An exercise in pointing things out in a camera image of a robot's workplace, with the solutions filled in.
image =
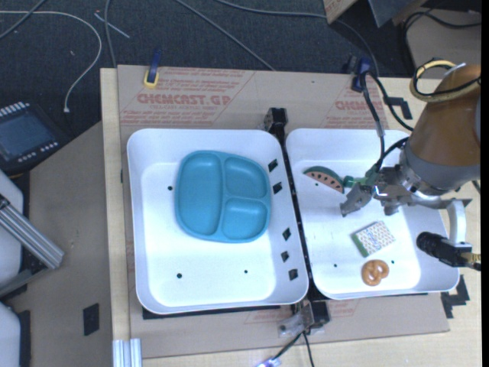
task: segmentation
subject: white cable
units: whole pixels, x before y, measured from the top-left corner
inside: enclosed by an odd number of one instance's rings
[[[0,14],[27,14],[28,12],[29,11],[0,11]],[[75,15],[68,14],[66,12],[58,12],[58,11],[35,11],[35,12],[32,12],[32,14],[33,15],[62,15],[62,16],[67,16],[68,18],[76,19],[77,21],[81,21],[83,24],[87,25],[90,28],[90,30],[93,31],[93,34],[95,34],[95,36],[99,40],[99,51],[97,52],[95,59],[89,65],[89,67],[83,71],[83,73],[78,77],[78,79],[75,80],[75,82],[71,85],[71,87],[68,89],[68,92],[65,95],[63,112],[69,113],[70,109],[68,108],[68,98],[70,97],[71,92],[73,91],[75,86],[79,83],[79,81],[93,68],[93,66],[99,60],[100,53],[102,52],[102,39],[101,39],[99,33],[97,32],[97,30],[88,21],[84,21],[83,19],[81,19]]]

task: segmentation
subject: toy watermelon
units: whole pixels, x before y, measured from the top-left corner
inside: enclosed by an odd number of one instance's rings
[[[304,171],[304,174],[320,182],[321,184],[326,185],[327,187],[331,187],[339,193],[345,192],[343,180],[340,178],[339,175],[337,175],[337,173],[327,167],[310,167]]]

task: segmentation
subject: blue plate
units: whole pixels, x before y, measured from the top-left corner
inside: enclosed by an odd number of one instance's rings
[[[175,188],[180,226],[196,238],[250,242],[270,221],[270,181],[255,161],[218,151],[196,151],[180,165]]]

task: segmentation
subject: white tray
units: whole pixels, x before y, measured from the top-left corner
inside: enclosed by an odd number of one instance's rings
[[[309,280],[275,137],[259,130],[149,128],[135,132],[127,149],[136,291],[144,307],[168,314],[303,299]],[[271,187],[281,182],[282,190],[272,192],[270,223],[261,237],[244,243],[210,242],[178,226],[175,190],[169,187],[175,186],[185,156],[200,150],[249,158],[266,170]],[[273,160],[278,166],[269,172]]]
[[[406,135],[387,131],[386,148]],[[323,166],[340,177],[363,177],[380,155],[376,131],[356,129],[297,129],[287,137],[287,152],[299,200],[300,213],[311,261],[313,281],[319,291],[332,299],[447,291],[458,283],[458,269],[442,264],[416,247],[422,231],[446,236],[439,211],[424,206],[403,206],[385,216],[381,203],[372,200],[366,207],[342,217],[339,204],[345,194],[315,184],[303,172]],[[398,163],[399,151],[384,162]],[[364,258],[351,234],[383,220],[396,241]],[[388,263],[389,275],[377,286],[361,279],[362,265],[371,259]]]

